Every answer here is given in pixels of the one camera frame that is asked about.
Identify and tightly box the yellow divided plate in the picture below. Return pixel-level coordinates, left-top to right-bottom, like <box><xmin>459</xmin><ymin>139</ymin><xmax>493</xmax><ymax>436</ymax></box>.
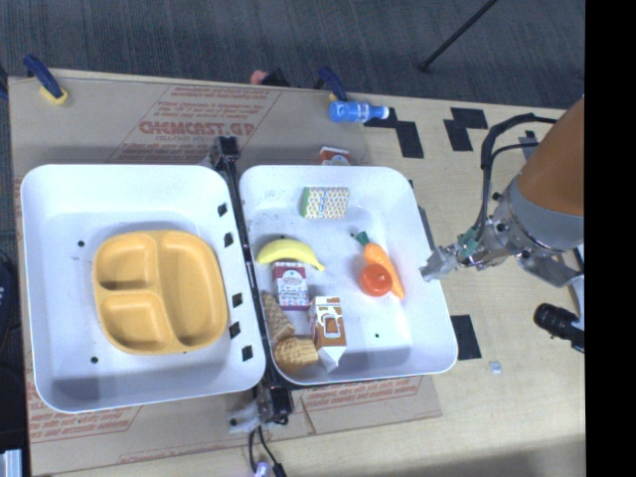
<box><xmin>91</xmin><ymin>229</ymin><xmax>231</xmax><ymax>357</ymax></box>

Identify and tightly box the blue plastic bottle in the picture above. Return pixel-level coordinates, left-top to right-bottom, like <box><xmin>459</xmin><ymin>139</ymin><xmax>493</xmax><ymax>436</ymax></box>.
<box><xmin>327</xmin><ymin>99</ymin><xmax>391</xmax><ymax>125</ymax></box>

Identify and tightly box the yellow banana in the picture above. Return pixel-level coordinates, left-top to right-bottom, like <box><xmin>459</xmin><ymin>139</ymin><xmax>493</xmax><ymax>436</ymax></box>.
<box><xmin>254</xmin><ymin>238</ymin><xmax>327</xmax><ymax>273</ymax></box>

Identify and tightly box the orange doughnut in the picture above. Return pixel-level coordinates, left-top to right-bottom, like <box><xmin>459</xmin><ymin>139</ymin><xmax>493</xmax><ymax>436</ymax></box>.
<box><xmin>359</xmin><ymin>262</ymin><xmax>395</xmax><ymax>298</ymax></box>

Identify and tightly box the brown and white carton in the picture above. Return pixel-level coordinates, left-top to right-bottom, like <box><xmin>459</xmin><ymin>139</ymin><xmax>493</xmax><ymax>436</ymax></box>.
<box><xmin>308</xmin><ymin>295</ymin><xmax>349</xmax><ymax>374</ymax></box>

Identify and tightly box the small orange and white carton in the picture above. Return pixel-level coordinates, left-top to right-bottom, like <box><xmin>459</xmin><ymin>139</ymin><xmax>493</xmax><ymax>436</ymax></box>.
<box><xmin>318</xmin><ymin>145</ymin><xmax>353</xmax><ymax>167</ymax></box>

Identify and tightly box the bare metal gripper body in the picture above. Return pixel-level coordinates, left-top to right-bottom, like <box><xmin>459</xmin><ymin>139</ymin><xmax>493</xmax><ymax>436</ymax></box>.
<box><xmin>443</xmin><ymin>205</ymin><xmax>565</xmax><ymax>272</ymax></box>

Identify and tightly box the brown cardboard board, red print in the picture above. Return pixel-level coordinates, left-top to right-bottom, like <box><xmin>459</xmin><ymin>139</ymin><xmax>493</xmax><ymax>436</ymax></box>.
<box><xmin>7</xmin><ymin>70</ymin><xmax>444</xmax><ymax>477</ymax></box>

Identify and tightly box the black block with thin wires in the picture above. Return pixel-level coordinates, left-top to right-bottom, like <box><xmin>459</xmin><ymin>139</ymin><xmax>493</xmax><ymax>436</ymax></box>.
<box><xmin>254</xmin><ymin>385</ymin><xmax>295</xmax><ymax>424</ymax></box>
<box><xmin>210</xmin><ymin>135</ymin><xmax>241</xmax><ymax>169</ymax></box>

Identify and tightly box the red and white carton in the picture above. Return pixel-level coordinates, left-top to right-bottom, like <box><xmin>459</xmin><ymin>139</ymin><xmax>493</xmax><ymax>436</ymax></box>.
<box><xmin>270</xmin><ymin>260</ymin><xmax>311</xmax><ymax>313</ymax></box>

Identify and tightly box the yellow and green packet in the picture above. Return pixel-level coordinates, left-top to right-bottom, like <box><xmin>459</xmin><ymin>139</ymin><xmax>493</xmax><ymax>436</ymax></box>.
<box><xmin>299</xmin><ymin>185</ymin><xmax>352</xmax><ymax>221</ymax></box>

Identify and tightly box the brown waffle cone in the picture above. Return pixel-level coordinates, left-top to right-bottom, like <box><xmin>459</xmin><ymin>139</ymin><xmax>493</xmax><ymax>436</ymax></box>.
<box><xmin>260</xmin><ymin>290</ymin><xmax>297</xmax><ymax>346</ymax></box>

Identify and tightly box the white plastic tray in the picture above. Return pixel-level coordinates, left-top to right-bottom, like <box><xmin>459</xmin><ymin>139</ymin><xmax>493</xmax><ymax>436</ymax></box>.
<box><xmin>238</xmin><ymin>164</ymin><xmax>459</xmax><ymax>388</ymax></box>
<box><xmin>19</xmin><ymin>163</ymin><xmax>267</xmax><ymax>414</ymax></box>

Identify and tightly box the tan waffle biscuit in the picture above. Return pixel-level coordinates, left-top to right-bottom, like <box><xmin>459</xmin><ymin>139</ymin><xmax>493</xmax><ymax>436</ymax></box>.
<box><xmin>272</xmin><ymin>335</ymin><xmax>320</xmax><ymax>375</ymax></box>

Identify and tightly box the orange carrot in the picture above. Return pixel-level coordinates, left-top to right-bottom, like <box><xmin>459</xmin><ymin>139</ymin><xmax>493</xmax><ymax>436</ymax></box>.
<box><xmin>354</xmin><ymin>231</ymin><xmax>406</xmax><ymax>301</ymax></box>

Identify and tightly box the black cylinder on white bracket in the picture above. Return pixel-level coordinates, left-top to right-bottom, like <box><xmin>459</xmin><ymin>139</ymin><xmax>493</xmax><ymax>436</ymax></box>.
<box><xmin>516</xmin><ymin>252</ymin><xmax>585</xmax><ymax>355</ymax></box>

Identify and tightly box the thin black and white rod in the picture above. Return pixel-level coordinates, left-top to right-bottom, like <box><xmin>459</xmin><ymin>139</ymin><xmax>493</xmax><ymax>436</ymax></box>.
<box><xmin>224</xmin><ymin>159</ymin><xmax>280</xmax><ymax>398</ymax></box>

